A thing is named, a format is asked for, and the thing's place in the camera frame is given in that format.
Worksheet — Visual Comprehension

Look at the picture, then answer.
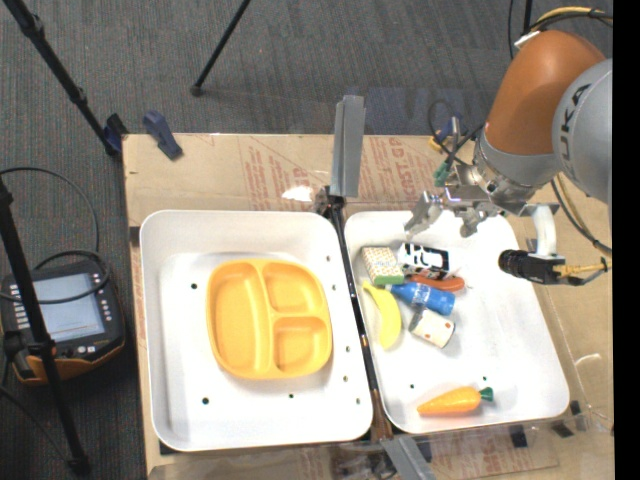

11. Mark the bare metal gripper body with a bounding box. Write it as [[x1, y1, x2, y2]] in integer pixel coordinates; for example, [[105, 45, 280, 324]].
[[441, 162, 532, 219]]

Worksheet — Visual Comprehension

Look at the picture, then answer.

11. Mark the black and white carton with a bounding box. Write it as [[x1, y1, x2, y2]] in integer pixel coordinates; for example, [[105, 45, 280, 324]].
[[397, 241, 451, 274]]

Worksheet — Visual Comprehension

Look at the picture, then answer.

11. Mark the orange-red sausage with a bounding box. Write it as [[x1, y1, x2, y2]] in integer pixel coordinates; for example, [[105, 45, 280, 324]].
[[405, 273, 467, 294]]

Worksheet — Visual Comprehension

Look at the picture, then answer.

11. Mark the white patterned carton, green end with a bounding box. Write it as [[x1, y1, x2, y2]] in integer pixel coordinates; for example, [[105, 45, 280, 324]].
[[360, 245, 406, 287]]

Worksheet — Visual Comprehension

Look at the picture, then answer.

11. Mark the blue bottle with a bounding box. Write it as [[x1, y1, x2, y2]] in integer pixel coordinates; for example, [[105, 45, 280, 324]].
[[389, 281, 457, 317]]

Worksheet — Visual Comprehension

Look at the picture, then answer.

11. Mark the yellow banana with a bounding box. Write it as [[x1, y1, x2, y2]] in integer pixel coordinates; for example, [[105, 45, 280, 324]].
[[361, 279, 403, 352]]

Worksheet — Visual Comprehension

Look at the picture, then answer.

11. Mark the white can with dots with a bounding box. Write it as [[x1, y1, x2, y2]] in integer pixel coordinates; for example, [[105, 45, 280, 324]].
[[408, 308, 457, 350]]

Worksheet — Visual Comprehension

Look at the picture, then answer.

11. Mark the white plastic tray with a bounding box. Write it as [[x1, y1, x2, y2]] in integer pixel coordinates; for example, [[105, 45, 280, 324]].
[[138, 209, 375, 453], [343, 209, 572, 435]]

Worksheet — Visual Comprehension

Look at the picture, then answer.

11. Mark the orange carrot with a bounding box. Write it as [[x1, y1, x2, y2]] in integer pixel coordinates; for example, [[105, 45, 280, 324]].
[[416, 385, 495, 417]]

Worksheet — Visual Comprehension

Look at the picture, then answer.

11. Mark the black tripod leg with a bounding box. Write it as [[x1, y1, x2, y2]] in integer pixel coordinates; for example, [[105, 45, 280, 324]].
[[189, 0, 265, 97], [0, 175, 93, 475], [0, 0, 129, 157], [521, 0, 539, 37]]

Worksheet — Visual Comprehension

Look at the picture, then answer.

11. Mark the yellow divided plate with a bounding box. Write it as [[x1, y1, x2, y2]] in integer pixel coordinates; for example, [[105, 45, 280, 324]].
[[205, 258, 335, 381]]

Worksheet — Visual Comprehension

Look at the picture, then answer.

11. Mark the brown cardboard board, red print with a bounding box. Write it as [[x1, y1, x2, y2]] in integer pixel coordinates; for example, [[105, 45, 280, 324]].
[[121, 132, 615, 480]]

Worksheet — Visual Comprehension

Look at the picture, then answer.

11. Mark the black cylinder on white bracket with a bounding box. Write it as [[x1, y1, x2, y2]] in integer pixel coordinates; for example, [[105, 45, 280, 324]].
[[497, 203, 569, 287]]

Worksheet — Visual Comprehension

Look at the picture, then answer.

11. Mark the black block with thin wires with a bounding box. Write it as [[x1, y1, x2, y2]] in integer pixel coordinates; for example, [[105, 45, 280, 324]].
[[314, 185, 347, 215]]

